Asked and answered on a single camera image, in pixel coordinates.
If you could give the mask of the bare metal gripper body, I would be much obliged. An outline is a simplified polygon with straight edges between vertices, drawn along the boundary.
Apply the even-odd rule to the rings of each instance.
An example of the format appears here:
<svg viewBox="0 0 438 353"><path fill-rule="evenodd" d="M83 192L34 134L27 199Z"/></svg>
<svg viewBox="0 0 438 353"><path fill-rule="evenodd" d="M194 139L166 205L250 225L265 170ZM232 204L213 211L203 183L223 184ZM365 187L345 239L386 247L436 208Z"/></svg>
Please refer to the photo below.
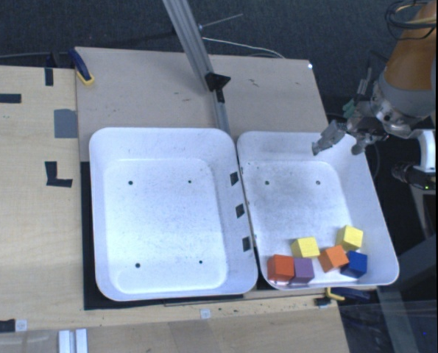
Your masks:
<svg viewBox="0 0 438 353"><path fill-rule="evenodd" d="M375 86L368 100L345 105L346 128L358 140L380 140L387 135L415 139L423 120L423 93L391 86Z"/></svg>

